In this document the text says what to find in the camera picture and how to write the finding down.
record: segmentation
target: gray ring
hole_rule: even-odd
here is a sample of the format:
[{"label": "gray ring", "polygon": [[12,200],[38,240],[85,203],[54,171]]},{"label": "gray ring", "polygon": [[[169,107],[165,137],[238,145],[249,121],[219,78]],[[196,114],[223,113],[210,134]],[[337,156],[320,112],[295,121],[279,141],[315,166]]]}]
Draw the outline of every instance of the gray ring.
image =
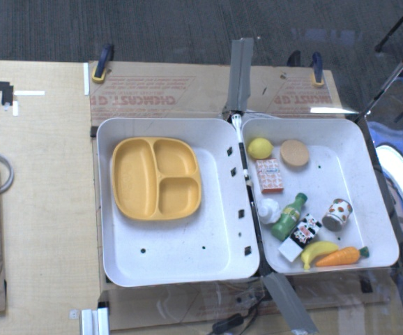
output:
[{"label": "gray ring", "polygon": [[6,190],[8,190],[10,188],[11,184],[13,183],[14,169],[11,166],[9,160],[2,154],[0,154],[0,162],[3,163],[9,170],[8,180],[6,180],[6,182],[2,186],[0,186],[0,193],[4,193]]}]

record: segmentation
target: green bottle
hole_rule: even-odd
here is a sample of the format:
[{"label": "green bottle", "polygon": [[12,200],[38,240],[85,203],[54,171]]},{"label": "green bottle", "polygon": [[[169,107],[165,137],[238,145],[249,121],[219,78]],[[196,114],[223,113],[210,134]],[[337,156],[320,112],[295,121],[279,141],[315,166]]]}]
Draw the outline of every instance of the green bottle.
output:
[{"label": "green bottle", "polygon": [[293,230],[298,223],[299,217],[301,216],[301,208],[306,201],[307,196],[303,193],[298,193],[294,202],[284,207],[280,218],[271,228],[271,234],[274,237],[280,241],[284,241],[290,235],[291,230]]}]

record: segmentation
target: wooden disc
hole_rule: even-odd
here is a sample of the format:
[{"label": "wooden disc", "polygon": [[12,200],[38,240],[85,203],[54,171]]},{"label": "wooden disc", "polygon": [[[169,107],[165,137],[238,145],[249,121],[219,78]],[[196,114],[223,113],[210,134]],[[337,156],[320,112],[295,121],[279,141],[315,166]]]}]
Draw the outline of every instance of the wooden disc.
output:
[{"label": "wooden disc", "polygon": [[304,166],[308,163],[310,154],[307,147],[299,140],[285,140],[280,147],[282,160],[291,166]]}]

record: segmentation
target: lemon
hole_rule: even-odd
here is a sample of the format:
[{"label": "lemon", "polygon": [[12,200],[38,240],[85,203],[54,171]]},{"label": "lemon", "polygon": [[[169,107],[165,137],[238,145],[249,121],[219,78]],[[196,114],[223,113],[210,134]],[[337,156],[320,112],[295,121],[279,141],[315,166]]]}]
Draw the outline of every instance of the lemon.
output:
[{"label": "lemon", "polygon": [[273,145],[264,137],[256,137],[249,143],[247,152],[255,159],[265,159],[271,155]]}]

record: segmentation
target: orange carrot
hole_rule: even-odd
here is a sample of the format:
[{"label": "orange carrot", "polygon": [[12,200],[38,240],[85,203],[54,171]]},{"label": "orange carrot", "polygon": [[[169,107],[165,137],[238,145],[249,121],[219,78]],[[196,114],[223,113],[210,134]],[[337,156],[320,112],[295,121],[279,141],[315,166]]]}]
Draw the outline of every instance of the orange carrot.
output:
[{"label": "orange carrot", "polygon": [[355,247],[345,247],[318,260],[316,266],[352,265],[353,263],[357,263],[361,256],[369,257],[369,249],[367,247],[362,247],[359,250]]}]

